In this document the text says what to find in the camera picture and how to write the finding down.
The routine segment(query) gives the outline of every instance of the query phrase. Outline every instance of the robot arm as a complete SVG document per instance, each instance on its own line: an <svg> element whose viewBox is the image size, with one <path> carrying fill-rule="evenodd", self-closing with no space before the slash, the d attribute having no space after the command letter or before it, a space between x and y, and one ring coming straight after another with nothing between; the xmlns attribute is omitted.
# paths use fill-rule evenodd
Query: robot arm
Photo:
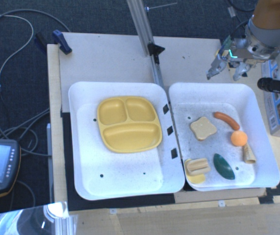
<svg viewBox="0 0 280 235"><path fill-rule="evenodd" d="M245 37L234 38L236 30L246 25ZM280 0L258 0L248 22L240 24L223 42L207 79L219 74L227 65L236 68L233 79L239 80L257 63L276 60L279 68L277 78L261 78L258 87L265 91L280 93Z"/></svg>

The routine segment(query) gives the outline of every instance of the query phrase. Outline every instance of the green light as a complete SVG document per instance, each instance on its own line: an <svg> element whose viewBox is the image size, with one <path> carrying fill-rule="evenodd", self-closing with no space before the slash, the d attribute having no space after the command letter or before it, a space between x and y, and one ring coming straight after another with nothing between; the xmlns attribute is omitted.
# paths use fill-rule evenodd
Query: green light
<svg viewBox="0 0 280 235"><path fill-rule="evenodd" d="M229 50L230 57L237 58L237 56L233 56L231 50Z"/></svg>

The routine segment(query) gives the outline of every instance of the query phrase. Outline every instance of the orange ball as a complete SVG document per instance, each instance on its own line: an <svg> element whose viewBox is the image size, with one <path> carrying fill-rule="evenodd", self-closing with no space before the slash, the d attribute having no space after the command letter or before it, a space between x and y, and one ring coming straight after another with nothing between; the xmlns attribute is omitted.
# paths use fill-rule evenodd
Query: orange ball
<svg viewBox="0 0 280 235"><path fill-rule="evenodd" d="M248 141L248 136L243 131L234 131L230 137L234 146L244 146Z"/></svg>

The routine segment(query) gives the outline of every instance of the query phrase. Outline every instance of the white cable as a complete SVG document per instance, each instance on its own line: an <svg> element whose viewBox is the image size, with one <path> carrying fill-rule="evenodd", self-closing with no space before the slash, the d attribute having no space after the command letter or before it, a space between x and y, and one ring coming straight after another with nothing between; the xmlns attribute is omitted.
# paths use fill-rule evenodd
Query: white cable
<svg viewBox="0 0 280 235"><path fill-rule="evenodd" d="M9 61L9 59L12 58L12 57L13 57L15 54L17 54L19 51L21 51L23 48L25 48L25 47L31 42L31 40L32 40L32 38L33 38L33 35L34 35L34 28L33 28L33 25L32 25L27 19L22 18L22 17L18 17L18 16L12 16L12 15L5 15L5 17L13 17L13 18L18 18L18 19L22 19L22 20L26 21L26 22L30 25L30 27L31 27L31 29L32 29L32 34L31 34L30 39L29 39L21 48L19 48L16 52L12 53L12 54L5 60L5 62L3 63L3 65L2 65L1 68L0 68L0 74L1 74L1 72L2 72L2 70L3 70L3 67L4 67L5 64Z"/></svg>

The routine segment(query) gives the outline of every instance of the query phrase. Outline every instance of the white tray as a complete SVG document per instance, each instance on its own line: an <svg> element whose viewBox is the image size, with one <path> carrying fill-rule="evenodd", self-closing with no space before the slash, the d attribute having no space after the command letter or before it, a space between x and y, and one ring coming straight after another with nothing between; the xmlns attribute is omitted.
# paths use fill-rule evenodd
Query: white tray
<svg viewBox="0 0 280 235"><path fill-rule="evenodd" d="M280 172L267 137L265 125L253 90L243 84L175 83L169 97L182 160L207 158L211 171L201 184L189 185L199 191L274 187ZM256 156L255 164L243 162L242 147L230 142L231 127L213 113L224 112L234 118L248 135L248 143ZM207 117L217 133L198 141L189 126L200 117ZM223 178L215 169L213 156L222 155L232 167L234 180Z"/></svg>
<svg viewBox="0 0 280 235"><path fill-rule="evenodd" d="M162 128L161 144L151 150L119 154L104 145L97 107L113 96L142 96L155 107ZM184 185L184 172L165 91L153 83L77 82L69 89L75 187L88 200L174 193Z"/></svg>

